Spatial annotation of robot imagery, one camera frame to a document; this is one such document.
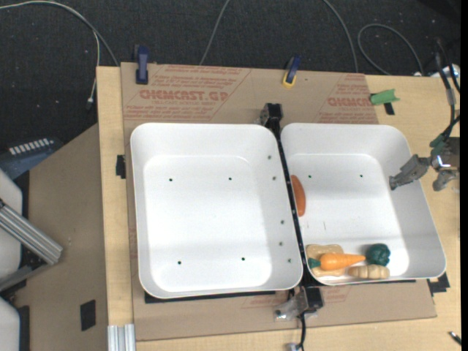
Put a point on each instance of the brown cardboard board red print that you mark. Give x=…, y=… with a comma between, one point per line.
x=204, y=93

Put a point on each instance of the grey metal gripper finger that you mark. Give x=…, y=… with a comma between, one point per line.
x=409, y=172
x=445, y=179

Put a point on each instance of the thin black rod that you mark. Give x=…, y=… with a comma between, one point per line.
x=289, y=181

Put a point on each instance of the green broccoli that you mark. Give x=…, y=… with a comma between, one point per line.
x=378, y=254

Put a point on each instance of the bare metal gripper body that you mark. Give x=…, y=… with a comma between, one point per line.
x=452, y=155

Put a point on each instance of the tan bread roll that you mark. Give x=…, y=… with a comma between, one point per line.
x=369, y=271

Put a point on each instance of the beige bread slice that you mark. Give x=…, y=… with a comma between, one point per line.
x=329, y=249

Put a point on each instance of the orange sausage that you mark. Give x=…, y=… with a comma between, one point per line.
x=299, y=196

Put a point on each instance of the orange carrot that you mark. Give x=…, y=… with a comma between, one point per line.
x=338, y=261

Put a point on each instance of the white plastic tray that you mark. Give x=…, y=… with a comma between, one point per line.
x=351, y=210
x=208, y=214

